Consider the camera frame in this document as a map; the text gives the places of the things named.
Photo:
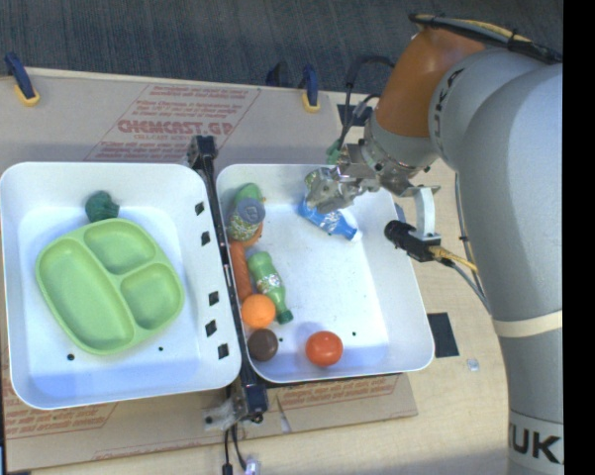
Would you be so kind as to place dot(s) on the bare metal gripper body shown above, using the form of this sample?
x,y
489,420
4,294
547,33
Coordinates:
x,y
371,171

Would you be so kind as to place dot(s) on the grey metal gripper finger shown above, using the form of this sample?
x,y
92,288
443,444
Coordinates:
x,y
318,185
340,197

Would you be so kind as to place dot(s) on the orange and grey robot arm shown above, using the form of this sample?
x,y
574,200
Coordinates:
x,y
505,131

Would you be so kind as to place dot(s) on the blue bottle white cap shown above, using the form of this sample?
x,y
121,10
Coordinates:
x,y
332,223

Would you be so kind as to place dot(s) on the green rounded toy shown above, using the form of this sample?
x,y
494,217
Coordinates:
x,y
250,192

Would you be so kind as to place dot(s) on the green patterned can grey lid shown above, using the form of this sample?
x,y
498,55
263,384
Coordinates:
x,y
245,218

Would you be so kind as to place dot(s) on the white plastic tray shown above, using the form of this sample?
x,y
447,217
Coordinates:
x,y
188,364
327,285

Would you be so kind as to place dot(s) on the green bottle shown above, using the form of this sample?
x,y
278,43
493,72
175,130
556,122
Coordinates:
x,y
267,280

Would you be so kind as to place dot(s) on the thin black rod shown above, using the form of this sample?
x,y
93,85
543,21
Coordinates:
x,y
222,245

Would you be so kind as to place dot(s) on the orange carrot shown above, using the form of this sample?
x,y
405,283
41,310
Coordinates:
x,y
240,270

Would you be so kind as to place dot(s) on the orange ball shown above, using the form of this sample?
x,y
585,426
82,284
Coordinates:
x,y
258,311

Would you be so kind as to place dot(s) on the red tomato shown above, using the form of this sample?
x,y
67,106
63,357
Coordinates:
x,y
324,348

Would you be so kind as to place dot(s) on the brown ball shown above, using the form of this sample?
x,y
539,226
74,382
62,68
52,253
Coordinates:
x,y
262,345

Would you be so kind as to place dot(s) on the green broccoli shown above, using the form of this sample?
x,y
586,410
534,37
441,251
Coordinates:
x,y
101,207

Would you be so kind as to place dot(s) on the brown cardboard board red print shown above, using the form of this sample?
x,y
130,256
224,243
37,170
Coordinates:
x,y
104,117

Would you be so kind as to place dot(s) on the green divided plate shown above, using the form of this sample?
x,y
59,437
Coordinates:
x,y
79,290

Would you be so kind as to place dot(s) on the black cylinder on white bracket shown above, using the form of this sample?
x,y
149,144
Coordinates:
x,y
423,245

